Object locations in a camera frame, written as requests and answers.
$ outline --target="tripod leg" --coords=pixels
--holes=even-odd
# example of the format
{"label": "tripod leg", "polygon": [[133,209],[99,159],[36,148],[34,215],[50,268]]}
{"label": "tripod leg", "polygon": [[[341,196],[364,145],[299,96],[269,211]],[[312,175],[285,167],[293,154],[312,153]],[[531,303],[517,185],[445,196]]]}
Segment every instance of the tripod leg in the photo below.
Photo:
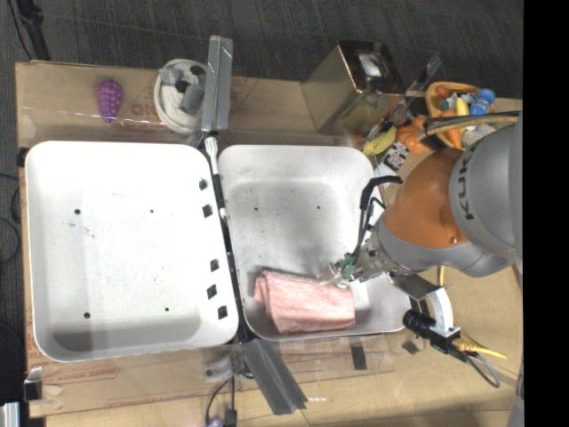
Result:
{"label": "tripod leg", "polygon": [[34,0],[16,0],[20,20],[29,34],[34,52],[39,60],[51,60],[42,32],[44,16],[42,11],[34,4]]}

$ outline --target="coiled white cable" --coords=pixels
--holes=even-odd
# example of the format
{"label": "coiled white cable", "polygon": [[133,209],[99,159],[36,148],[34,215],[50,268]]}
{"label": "coiled white cable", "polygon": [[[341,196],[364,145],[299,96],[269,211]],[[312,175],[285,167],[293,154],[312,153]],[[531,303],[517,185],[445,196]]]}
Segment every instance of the coiled white cable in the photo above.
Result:
{"label": "coiled white cable", "polygon": [[[171,60],[164,65],[164,68],[175,67],[183,71],[184,75],[181,80],[187,81],[192,85],[197,85],[197,76],[189,70],[194,66],[198,66],[206,71],[206,66],[203,63],[186,59]],[[190,136],[198,133],[200,130],[202,108],[200,107],[195,116],[187,114],[180,109],[183,97],[184,94],[178,92],[175,85],[163,84],[160,75],[158,75],[154,86],[156,113],[168,128],[176,133]]]}

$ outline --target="cardboard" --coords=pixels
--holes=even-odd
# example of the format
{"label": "cardboard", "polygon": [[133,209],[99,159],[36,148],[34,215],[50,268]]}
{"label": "cardboard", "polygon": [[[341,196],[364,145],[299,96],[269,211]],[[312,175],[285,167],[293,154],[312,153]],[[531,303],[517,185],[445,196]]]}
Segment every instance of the cardboard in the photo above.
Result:
{"label": "cardboard", "polygon": [[[156,71],[33,61],[16,65],[18,141],[179,142],[161,125],[148,102]],[[120,79],[129,100],[120,124],[97,117],[92,88],[102,78]],[[520,101],[497,101],[504,110]],[[321,137],[311,120],[300,83],[234,77],[229,124],[232,141],[336,144]],[[404,169],[411,168],[411,163]],[[22,255],[26,293],[28,371],[41,367],[43,397],[30,403],[32,417],[48,425],[203,425],[216,383],[207,382],[203,364],[228,349],[186,350],[156,355],[62,364],[36,347],[30,299],[25,176],[20,170]],[[425,277],[435,281],[435,271]],[[307,409],[273,416],[250,380],[238,380],[239,425],[340,425],[381,419],[381,425],[504,425],[515,392],[523,343],[522,301],[510,268],[486,278],[447,269],[448,294],[457,322],[485,346],[509,355],[488,360],[502,386],[495,390],[469,366],[416,341],[408,331],[361,338],[368,368],[355,370],[350,339],[279,343],[284,362],[309,398]],[[413,341],[420,352],[402,345]],[[221,394],[212,413],[222,414]]]}

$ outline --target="folded cloth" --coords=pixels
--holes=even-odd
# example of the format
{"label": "folded cloth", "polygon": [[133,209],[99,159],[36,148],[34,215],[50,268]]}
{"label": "folded cloth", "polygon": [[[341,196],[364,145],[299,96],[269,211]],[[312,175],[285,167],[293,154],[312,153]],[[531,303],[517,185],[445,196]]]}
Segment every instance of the folded cloth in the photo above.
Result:
{"label": "folded cloth", "polygon": [[354,294],[349,287],[264,270],[255,280],[253,297],[281,334],[345,329],[356,324]]}

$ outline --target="gold metallic box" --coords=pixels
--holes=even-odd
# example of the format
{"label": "gold metallic box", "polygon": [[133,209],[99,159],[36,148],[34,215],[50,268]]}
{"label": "gold metallic box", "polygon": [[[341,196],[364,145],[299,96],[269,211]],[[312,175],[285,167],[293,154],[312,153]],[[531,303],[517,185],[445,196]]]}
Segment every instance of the gold metallic box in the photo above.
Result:
{"label": "gold metallic box", "polygon": [[341,40],[301,83],[317,130],[366,136],[405,93],[387,46]]}

